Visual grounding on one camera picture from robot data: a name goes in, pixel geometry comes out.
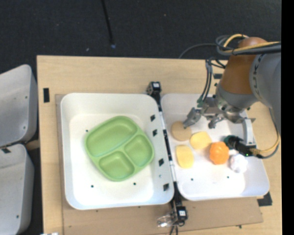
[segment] gray container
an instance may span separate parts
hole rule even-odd
[[[30,66],[0,74],[0,235],[19,234],[30,224],[34,165],[24,144],[36,132],[37,109]]]

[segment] yellow object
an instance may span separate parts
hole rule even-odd
[[[215,142],[211,144],[210,159],[215,165],[224,164],[229,159],[229,147],[226,146],[225,142]]]
[[[191,168],[194,164],[194,156],[192,150],[187,145],[178,145],[175,148],[178,164],[182,168]]]
[[[199,150],[208,147],[212,143],[212,140],[207,132],[201,131],[191,136],[190,143],[192,148]]]
[[[184,128],[183,123],[181,121],[177,121],[171,126],[171,134],[178,141],[186,141],[190,139],[192,130],[189,126]]]

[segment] crumpled white object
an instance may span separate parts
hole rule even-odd
[[[237,173],[244,173],[247,170],[247,159],[240,153],[231,156],[230,167]]]

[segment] wooden table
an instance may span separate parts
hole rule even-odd
[[[150,81],[160,81],[162,94],[200,94],[206,79],[204,60],[37,56],[37,77],[44,233],[168,234],[169,228],[156,226],[156,218],[170,210],[169,204],[99,211],[69,206],[61,189],[55,96],[73,92],[143,93]],[[256,118],[253,128],[259,148],[271,147],[276,133],[268,109],[256,103],[248,116]],[[190,218],[179,228],[179,234],[282,234],[281,148],[264,160],[264,165],[272,206],[258,207],[255,197],[183,201]]]

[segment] green divided tray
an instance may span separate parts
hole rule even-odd
[[[96,167],[112,181],[132,177],[154,157],[146,134],[125,116],[113,117],[89,131],[84,145]]]

